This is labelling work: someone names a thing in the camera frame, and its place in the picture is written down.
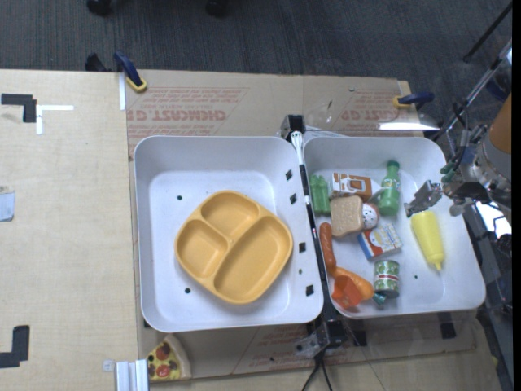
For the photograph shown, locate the toy sausage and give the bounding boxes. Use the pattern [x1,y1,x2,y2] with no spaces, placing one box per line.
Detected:
[318,222,338,273]

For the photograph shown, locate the white round toy red dots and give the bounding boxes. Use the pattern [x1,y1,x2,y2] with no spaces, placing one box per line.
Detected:
[361,202,381,231]

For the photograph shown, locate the white plastic tray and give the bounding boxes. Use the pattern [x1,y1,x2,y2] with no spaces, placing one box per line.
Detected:
[302,136,488,320]
[133,135,326,334]

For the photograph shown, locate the green small can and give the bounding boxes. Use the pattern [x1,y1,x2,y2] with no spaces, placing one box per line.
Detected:
[372,259,401,300]

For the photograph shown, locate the orange and white carton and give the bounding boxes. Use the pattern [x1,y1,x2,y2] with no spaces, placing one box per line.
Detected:
[329,171,374,203]

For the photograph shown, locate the brown cardboard board red print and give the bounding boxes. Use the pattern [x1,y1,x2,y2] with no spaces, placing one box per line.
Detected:
[125,69,478,379]

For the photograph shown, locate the toy pizza slice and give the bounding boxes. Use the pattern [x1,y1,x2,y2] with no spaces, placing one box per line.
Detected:
[145,333,193,382]

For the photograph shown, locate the toy bread slice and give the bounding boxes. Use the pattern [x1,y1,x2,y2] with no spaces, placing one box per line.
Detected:
[329,195,365,239]

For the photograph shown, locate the light green toy bottle pack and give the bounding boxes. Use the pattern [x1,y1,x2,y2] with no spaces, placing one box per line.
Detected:
[309,173,332,216]

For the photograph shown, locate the green plastic bottle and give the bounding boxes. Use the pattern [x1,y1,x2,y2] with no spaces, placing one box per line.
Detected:
[377,160,403,217]

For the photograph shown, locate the yellow divided plate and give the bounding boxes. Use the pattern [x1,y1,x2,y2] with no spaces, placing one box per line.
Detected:
[173,190,295,305]

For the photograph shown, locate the white red and blue carton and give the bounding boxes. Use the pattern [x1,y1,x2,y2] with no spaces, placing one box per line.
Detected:
[357,222,404,261]

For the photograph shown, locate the thin black and white rod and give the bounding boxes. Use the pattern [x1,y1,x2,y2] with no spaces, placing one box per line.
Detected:
[290,131,329,322]

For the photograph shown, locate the orange toy carrot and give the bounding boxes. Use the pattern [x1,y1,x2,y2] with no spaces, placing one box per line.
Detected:
[331,266,387,306]

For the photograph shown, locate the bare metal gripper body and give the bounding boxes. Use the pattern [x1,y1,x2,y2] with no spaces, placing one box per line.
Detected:
[441,165,512,217]

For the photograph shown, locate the yellow squeeze bottle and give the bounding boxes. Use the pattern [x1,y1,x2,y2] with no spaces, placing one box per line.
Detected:
[409,209,446,272]

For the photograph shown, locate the black block with thin wires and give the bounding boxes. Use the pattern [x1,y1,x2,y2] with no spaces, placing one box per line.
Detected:
[294,319,348,358]
[280,114,307,138]

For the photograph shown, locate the orange cube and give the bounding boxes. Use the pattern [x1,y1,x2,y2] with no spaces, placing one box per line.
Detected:
[331,275,364,311]

